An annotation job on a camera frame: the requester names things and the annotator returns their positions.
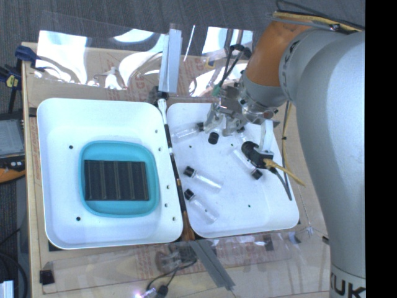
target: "clear plastic tube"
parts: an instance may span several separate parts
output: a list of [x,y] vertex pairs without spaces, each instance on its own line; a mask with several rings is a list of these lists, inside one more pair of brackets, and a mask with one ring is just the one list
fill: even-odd
[[189,202],[191,209],[195,211],[203,220],[212,224],[217,220],[219,214],[212,209],[201,197],[194,194],[190,189],[184,192],[185,198]]
[[203,122],[184,124],[176,127],[171,133],[171,141],[178,143],[197,136],[204,130]]
[[234,160],[243,168],[245,172],[248,172],[254,179],[258,180],[263,175],[262,171],[257,169],[248,159],[244,156],[244,153],[239,149],[235,148],[231,152]]
[[214,178],[212,175],[204,173],[203,171],[197,171],[190,166],[186,167],[184,175],[194,179],[198,183],[202,184],[206,190],[214,193],[218,193],[223,186],[223,182],[219,179]]

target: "black cap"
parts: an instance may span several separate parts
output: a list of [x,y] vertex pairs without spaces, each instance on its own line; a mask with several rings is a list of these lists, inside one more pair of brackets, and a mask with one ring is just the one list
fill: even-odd
[[198,122],[197,127],[198,127],[199,131],[201,131],[201,132],[204,131],[204,123],[203,122]]
[[184,171],[184,174],[186,174],[187,176],[192,177],[194,172],[195,172],[195,170],[193,168],[191,168],[190,166],[187,166],[185,171]]
[[256,180],[258,180],[262,175],[262,171],[259,171],[258,169],[251,173],[251,176],[253,176]]
[[210,133],[208,142],[211,143],[212,145],[216,145],[218,143],[218,139],[219,139],[219,133],[212,132]]
[[193,193],[193,191],[190,190],[190,189],[187,189],[187,190],[184,192],[184,195],[185,195],[185,198],[186,198],[187,200],[190,200],[192,197],[195,196],[195,194]]

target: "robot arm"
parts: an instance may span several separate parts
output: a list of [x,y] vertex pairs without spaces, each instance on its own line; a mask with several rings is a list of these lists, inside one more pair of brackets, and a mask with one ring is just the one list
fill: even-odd
[[237,90],[213,106],[229,118],[228,135],[271,119],[286,100],[295,105],[328,230],[331,297],[365,297],[364,49],[365,32],[272,22]]

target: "dark gray floor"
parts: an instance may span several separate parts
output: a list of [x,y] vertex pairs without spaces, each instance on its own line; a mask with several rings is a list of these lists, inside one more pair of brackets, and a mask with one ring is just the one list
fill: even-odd
[[[365,26],[365,0],[286,0],[315,9],[330,17]],[[276,0],[0,0],[0,66],[15,65],[14,51],[23,41],[37,42],[42,12],[90,19],[155,32],[167,32],[170,23],[185,27],[219,26],[255,30],[269,24],[265,14],[276,10]],[[65,30],[72,22],[62,23]],[[10,90],[0,84],[0,113],[8,108]],[[17,97],[15,109],[21,109]],[[0,242],[18,228],[16,183],[0,185]],[[16,237],[0,245],[0,251],[17,259]],[[15,267],[9,267],[14,278]],[[0,282],[7,271],[0,261]]]

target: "white tray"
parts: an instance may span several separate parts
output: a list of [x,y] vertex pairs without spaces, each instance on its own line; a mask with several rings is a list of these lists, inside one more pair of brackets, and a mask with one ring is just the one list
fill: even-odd
[[[204,122],[209,109],[210,104],[172,105],[167,112],[171,133],[180,125]],[[249,124],[246,129],[251,141],[259,143],[260,126]],[[191,140],[173,143],[184,191],[187,188],[196,191],[196,194],[205,198],[219,213],[219,218],[214,223],[207,224],[192,211],[189,202],[186,202],[190,224],[201,237],[216,238],[281,230],[294,227],[299,220],[295,199],[290,201],[276,175],[262,170],[263,176],[255,180],[232,159],[231,151],[239,145],[239,140],[234,136],[220,137],[216,145],[211,145],[205,132]],[[275,139],[271,149],[274,152],[274,161],[281,165],[280,150]],[[192,178],[183,174],[186,166],[223,180],[221,191],[212,194],[202,189]]]
[[[38,107],[37,122],[45,230],[55,246],[92,248],[167,243],[179,238],[181,209],[163,120],[155,106],[51,98]],[[79,154],[96,140],[138,143],[153,154],[159,176],[159,203],[154,211],[142,217],[104,217],[83,206]]]

